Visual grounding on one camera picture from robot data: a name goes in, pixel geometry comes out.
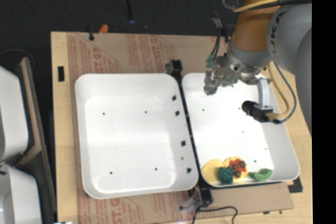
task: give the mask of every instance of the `metal bracket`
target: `metal bracket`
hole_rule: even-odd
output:
[[[288,186],[290,193],[301,193],[303,191],[303,185],[300,177],[293,180],[293,185]]]
[[[171,60],[169,63],[166,64],[164,73],[171,75],[177,80],[178,83],[180,83],[182,80],[182,69],[182,63],[180,60]]]
[[[200,190],[195,190],[194,194],[186,201],[180,203],[179,209],[181,212],[191,213],[202,205]]]
[[[269,84],[271,83],[270,79],[258,79],[258,95],[259,95],[259,106],[261,109],[270,108],[270,93],[269,93]]]

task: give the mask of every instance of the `toy food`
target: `toy food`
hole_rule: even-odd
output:
[[[263,168],[257,173],[249,173],[248,175],[257,181],[266,181],[272,173],[272,169]]]
[[[206,181],[211,184],[218,182],[218,169],[223,166],[219,159],[211,159],[202,168],[202,175]]]
[[[223,162],[223,167],[231,167],[234,171],[233,181],[242,181],[247,175],[247,165],[240,157],[230,157]]]
[[[224,184],[230,184],[232,183],[233,181],[233,174],[234,174],[234,171],[233,169],[228,166],[228,167],[220,167],[218,169],[218,178],[219,178],[219,181],[224,183]]]

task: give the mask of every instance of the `green toy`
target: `green toy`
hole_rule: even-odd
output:
[[[272,169],[263,168],[257,173],[248,173],[248,175],[257,181],[266,181],[273,174]]]
[[[218,178],[220,182],[230,184],[233,181],[233,173],[234,171],[230,166],[226,168],[220,167],[218,169]]]

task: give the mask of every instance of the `orange object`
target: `orange object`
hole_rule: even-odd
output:
[[[104,24],[100,27],[98,33],[99,34],[106,34],[109,31],[109,26],[107,24]]]
[[[245,5],[265,1],[246,0]],[[273,14],[280,6],[242,11],[233,32],[233,44],[244,51],[267,51],[266,33]]]

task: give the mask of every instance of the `hole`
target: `hole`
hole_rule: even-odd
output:
[[[58,71],[58,81],[64,81],[65,80],[65,75],[64,75],[64,67],[57,67]]]

